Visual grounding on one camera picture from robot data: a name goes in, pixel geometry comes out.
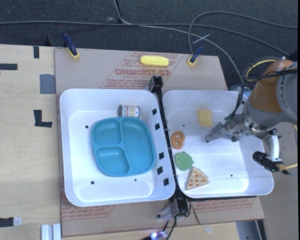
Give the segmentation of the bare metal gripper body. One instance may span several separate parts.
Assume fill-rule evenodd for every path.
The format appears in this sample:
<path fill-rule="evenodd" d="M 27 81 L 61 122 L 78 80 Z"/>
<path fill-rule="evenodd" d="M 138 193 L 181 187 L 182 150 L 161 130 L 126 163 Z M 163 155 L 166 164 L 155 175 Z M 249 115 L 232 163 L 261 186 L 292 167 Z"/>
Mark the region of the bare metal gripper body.
<path fill-rule="evenodd" d="M 254 136 L 264 139 L 268 133 L 265 126 L 260 125 L 248 114 L 229 115 L 224 118 L 225 129 L 232 134 L 231 141 L 237 142 L 242 136 Z"/>

